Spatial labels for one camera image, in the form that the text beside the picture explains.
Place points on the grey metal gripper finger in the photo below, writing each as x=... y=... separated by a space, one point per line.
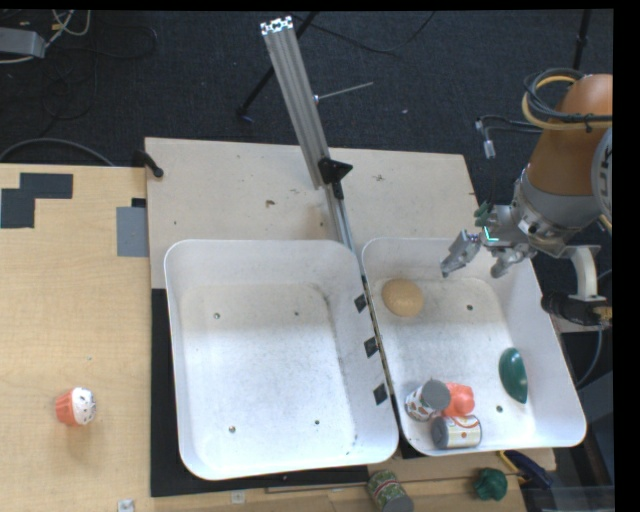
x=507 y=262
x=461 y=250

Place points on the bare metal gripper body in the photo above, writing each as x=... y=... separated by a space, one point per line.
x=505 y=230

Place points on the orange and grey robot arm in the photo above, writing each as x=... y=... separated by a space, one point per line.
x=565 y=155

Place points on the tan bread roll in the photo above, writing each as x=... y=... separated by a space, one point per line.
x=402 y=297

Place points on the white plastic tray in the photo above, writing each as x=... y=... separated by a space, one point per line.
x=450 y=345
x=270 y=360

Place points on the dark green oval toy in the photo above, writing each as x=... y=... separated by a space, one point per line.
x=514 y=372

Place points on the white can with red print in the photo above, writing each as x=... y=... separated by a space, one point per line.
x=422 y=402

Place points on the white can with orange print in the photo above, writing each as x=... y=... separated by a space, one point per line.
x=460 y=432

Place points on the green broccoli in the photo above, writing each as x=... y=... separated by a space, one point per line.
x=491 y=484

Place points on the pale wood board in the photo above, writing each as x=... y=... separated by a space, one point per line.
x=240 y=200

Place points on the green can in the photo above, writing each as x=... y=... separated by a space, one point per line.
x=387 y=492

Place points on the orange and white cupcake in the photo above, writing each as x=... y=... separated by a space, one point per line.
x=76 y=406

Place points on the black cylinder on white bracket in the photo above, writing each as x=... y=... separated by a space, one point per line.
x=575 y=305

